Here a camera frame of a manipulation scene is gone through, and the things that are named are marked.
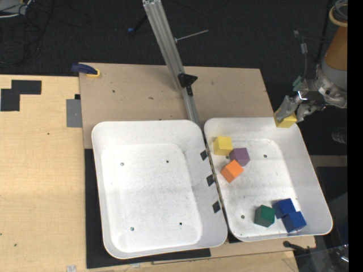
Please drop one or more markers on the yellow cube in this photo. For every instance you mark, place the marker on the yellow cube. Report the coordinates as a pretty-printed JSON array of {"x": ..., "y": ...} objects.
[
  {"x": 287, "y": 121},
  {"x": 222, "y": 145}
]

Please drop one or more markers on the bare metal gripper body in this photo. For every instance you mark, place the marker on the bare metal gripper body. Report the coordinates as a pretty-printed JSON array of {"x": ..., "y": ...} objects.
[{"x": 312, "y": 96}]

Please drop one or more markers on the blue cube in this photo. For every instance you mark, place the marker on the blue cube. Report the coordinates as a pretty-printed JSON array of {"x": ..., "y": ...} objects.
[
  {"x": 294, "y": 222},
  {"x": 285, "y": 206}
]

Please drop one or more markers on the orange cube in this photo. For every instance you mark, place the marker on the orange cube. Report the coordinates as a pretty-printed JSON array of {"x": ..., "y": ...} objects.
[{"x": 231, "y": 171}]

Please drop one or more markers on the purple cube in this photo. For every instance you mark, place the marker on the purple cube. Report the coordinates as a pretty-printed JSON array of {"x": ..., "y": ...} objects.
[{"x": 240, "y": 156}]

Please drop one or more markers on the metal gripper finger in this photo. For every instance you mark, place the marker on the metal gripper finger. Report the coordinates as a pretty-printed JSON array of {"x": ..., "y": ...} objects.
[
  {"x": 304, "y": 112},
  {"x": 288, "y": 106}
]

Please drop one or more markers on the pale wood board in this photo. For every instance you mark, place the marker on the pale wood board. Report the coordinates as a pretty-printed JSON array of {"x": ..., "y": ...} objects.
[{"x": 133, "y": 95}]

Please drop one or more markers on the white plastic tray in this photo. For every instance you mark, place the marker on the white plastic tray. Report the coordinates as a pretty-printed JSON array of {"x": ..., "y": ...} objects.
[
  {"x": 153, "y": 197},
  {"x": 266, "y": 180}
]

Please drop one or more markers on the green cube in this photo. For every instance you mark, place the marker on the green cube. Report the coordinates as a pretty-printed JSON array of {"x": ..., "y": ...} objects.
[{"x": 264, "y": 216}]

